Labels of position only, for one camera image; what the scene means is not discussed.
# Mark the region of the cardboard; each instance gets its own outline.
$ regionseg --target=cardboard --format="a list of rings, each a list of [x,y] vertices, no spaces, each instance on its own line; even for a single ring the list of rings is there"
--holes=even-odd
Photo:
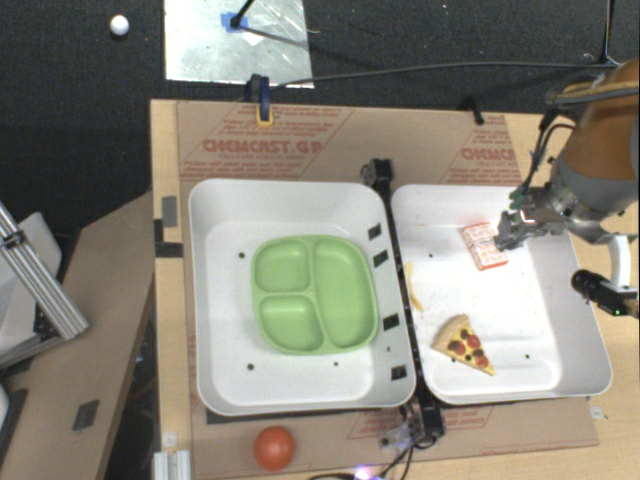
[[[171,304],[165,303],[158,292],[159,318],[165,315],[172,325],[164,331],[170,341],[160,339],[159,348],[172,361],[178,361],[179,356],[181,364],[187,363],[190,378],[187,403],[185,370],[166,367],[160,361],[165,398],[178,401],[176,405],[161,400],[161,430],[163,437],[169,438],[163,450],[192,450],[194,477],[200,480],[265,474],[252,456],[253,440],[263,428],[278,424],[289,429],[297,444],[294,460],[283,473],[388,463],[394,454],[380,449],[378,436],[400,419],[396,409],[248,421],[221,421],[207,413],[195,385],[187,214],[188,195],[195,184],[208,177],[357,181],[360,168],[369,160],[391,158],[396,170],[394,187],[405,183],[515,186],[520,182],[519,169],[528,167],[527,148],[535,140],[537,126],[535,116],[487,114],[487,124],[477,126],[468,113],[419,110],[275,105],[274,114],[274,126],[264,129],[256,126],[251,105],[152,104],[152,146],[157,167],[154,215],[160,222],[172,222],[164,229],[165,235],[183,245],[183,258],[158,258],[156,265],[171,262],[173,274],[178,271],[177,263],[184,265],[178,284],[158,273],[158,290],[162,287],[172,298]],[[516,123],[518,148],[511,142],[508,120]],[[517,128],[518,123],[523,123],[522,130]],[[175,202],[177,219],[163,215],[162,201],[167,200]],[[184,300],[176,299],[176,290],[183,291]],[[633,332],[627,334],[620,339],[629,339],[630,346],[634,340],[637,343]],[[162,377],[168,379],[164,386]],[[416,453],[415,461],[598,443],[584,398],[452,408],[445,410],[444,417],[447,434],[433,449]],[[428,465],[425,470],[435,471]],[[301,473],[291,478],[307,476]]]
[[[104,476],[151,311],[152,199],[83,229],[63,287],[89,321],[3,380],[27,390],[0,479]]]

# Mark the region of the dark floor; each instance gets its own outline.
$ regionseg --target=dark floor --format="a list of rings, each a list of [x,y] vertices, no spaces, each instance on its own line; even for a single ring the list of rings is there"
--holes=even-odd
[[[600,54],[606,3],[304,0],[308,28],[320,31],[309,37],[315,75],[457,61],[586,64]],[[616,0],[616,60],[639,55],[639,9],[640,0]],[[117,13],[131,22],[125,41],[109,33]],[[241,96],[237,86],[164,79],[163,0],[0,0],[0,30],[0,201],[19,219],[42,211],[57,233],[148,190],[150,99]],[[274,100],[454,109],[472,96],[483,110],[541,112],[547,91],[575,75],[464,68],[319,83],[312,91],[274,93]],[[140,389],[134,386],[138,398],[125,411],[121,435],[144,428],[143,437],[116,444],[111,478],[144,471],[153,388]],[[126,449],[135,453],[120,451]],[[122,470],[113,469],[118,464]]]

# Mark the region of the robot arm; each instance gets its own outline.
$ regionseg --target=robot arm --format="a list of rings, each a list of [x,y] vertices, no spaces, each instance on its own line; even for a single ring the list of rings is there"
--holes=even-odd
[[[581,88],[557,98],[560,103],[591,101],[554,161],[549,182],[530,187],[553,130],[547,129],[559,110],[552,109],[543,118],[531,172],[511,195],[515,211],[502,213],[495,238],[500,250],[514,249],[527,238],[568,229],[591,244],[607,244],[614,265],[611,281],[580,271],[572,284],[611,314],[635,317],[637,290],[629,287],[628,244],[636,236],[607,232],[601,222],[638,200],[638,74],[635,60],[586,91]]]

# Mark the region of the wooden table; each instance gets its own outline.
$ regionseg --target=wooden table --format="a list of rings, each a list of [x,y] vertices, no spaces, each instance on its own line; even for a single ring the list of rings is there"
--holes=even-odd
[[[154,218],[162,222],[165,194],[179,194],[179,158],[176,144],[176,111],[172,102],[152,105]],[[539,116],[505,115],[518,166],[522,173],[529,167],[529,150],[537,134]],[[567,134],[554,136],[549,154],[557,155]],[[541,169],[534,184],[548,179],[548,167]],[[168,453],[189,450],[192,446],[187,336],[184,302],[184,270],[179,257],[171,254],[171,245],[182,242],[183,222],[179,217],[162,228],[165,253],[156,259],[160,423],[162,450]],[[605,227],[619,232],[637,232],[638,206],[634,204],[623,217],[615,217]],[[608,250],[592,247],[572,237],[580,265],[605,276],[610,272]],[[632,283],[638,284],[638,245],[632,244]],[[415,463],[408,478],[512,479],[545,478],[602,479],[638,478],[640,454],[634,452],[640,437],[640,384],[638,372],[638,322],[613,318],[597,311],[597,319],[613,367],[613,383],[603,395],[593,397],[591,405],[601,411],[596,421],[600,445],[582,449],[564,449],[535,453],[499,455],[482,458],[438,460]],[[306,479],[309,472],[272,476],[278,479]]]

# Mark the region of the white ball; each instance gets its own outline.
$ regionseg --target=white ball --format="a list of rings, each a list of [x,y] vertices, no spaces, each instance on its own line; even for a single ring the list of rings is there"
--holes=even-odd
[[[109,26],[111,27],[111,32],[117,36],[124,36],[129,32],[129,20],[121,14],[111,18]]]

